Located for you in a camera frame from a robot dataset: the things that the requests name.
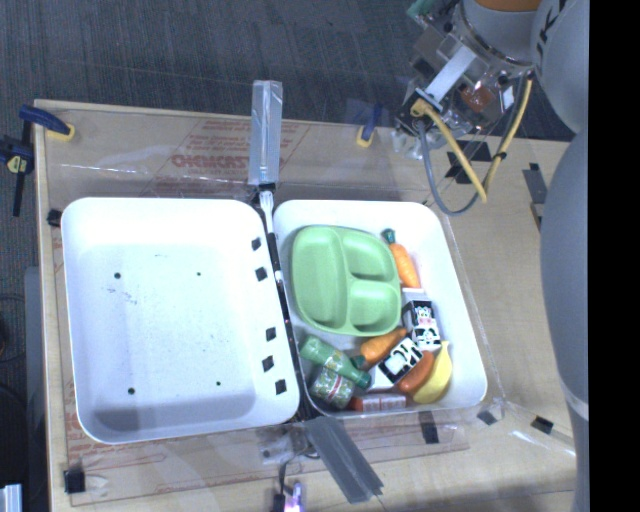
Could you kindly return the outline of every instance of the plastic sheet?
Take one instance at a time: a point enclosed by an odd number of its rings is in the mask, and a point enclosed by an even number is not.
[[[42,157],[39,190],[46,195],[41,197],[41,221],[50,210],[62,211],[86,196],[232,197],[250,202],[255,195],[247,184],[248,117],[60,102],[38,106],[73,123],[77,133],[72,141],[61,143],[37,131]],[[354,142],[357,130],[350,125],[284,120],[276,205],[308,198],[428,203],[421,161],[394,151],[390,130],[377,129],[377,143],[360,148]],[[548,153],[528,142],[514,142],[514,147],[510,163],[515,169],[541,161],[540,155]],[[560,154],[563,147],[553,149]],[[551,164],[542,165],[552,167],[555,157],[544,158]],[[449,167],[446,149],[435,152],[432,160],[436,168]],[[468,188],[454,186],[443,193],[451,201],[464,201],[470,194]],[[354,510],[436,505],[455,509],[573,489],[575,454],[536,281],[537,227],[526,186],[512,173],[502,186],[497,180],[493,193],[495,205],[477,215],[449,219],[436,211],[487,374],[485,398],[464,409],[345,422],[384,484],[381,496],[354,505]],[[512,217],[506,218],[505,211]],[[180,503],[196,498],[176,491],[215,492],[228,484],[261,481],[269,491],[282,461],[288,459],[287,481],[303,483],[306,510],[346,506],[322,460],[299,453],[290,437],[299,417],[264,429],[123,446],[88,438],[75,411],[60,232],[47,225],[41,229],[50,235],[52,261],[47,264],[55,283],[55,349],[61,364],[61,406],[52,407],[59,407],[65,418],[65,460],[58,462],[81,468],[87,484],[85,492],[65,497],[71,505],[123,500],[126,509],[128,500],[157,500],[166,494],[175,494],[173,499]],[[501,229],[519,242],[505,242],[509,237],[496,242],[491,233]],[[524,256],[514,258],[514,253]],[[509,285],[519,279],[520,286]],[[257,498],[244,499],[235,503],[235,510],[256,509]]]

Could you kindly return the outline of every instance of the green plate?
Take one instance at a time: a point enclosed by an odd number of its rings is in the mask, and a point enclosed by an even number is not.
[[[393,255],[385,242],[365,231],[301,229],[293,241],[291,280],[298,313],[318,329],[378,336],[400,320]]]

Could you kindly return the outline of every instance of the gray floor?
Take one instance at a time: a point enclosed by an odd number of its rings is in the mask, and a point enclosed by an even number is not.
[[[4,0],[0,133],[19,138],[18,111],[35,98],[249,115],[255,79],[283,82],[285,118],[357,123],[376,102],[394,112],[421,31],[405,14],[411,3]],[[572,134],[534,87],[518,136]],[[14,186],[0,172],[0,386],[24,402],[24,274],[38,264],[33,176],[19,217]],[[14,402],[0,401],[0,424]]]

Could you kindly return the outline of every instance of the orange carrot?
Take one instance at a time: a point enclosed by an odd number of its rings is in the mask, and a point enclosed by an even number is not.
[[[385,229],[382,236],[389,244],[391,254],[398,268],[398,276],[402,284],[408,288],[421,288],[418,272],[411,261],[411,256],[404,245],[396,242],[396,233],[393,229]]]
[[[420,389],[427,382],[435,359],[433,352],[423,350],[422,359],[398,382],[398,390],[411,395]]]
[[[387,334],[381,334],[374,338],[370,338],[360,345],[360,353],[364,356],[367,363],[375,364],[385,357],[389,351],[395,347],[400,340],[407,334],[404,327],[396,327]]]

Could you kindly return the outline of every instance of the yellow banana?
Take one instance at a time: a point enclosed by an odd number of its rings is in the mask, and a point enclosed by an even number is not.
[[[433,363],[429,380],[415,392],[413,399],[419,404],[430,404],[438,400],[451,380],[452,370],[449,342],[443,341],[440,353]]]

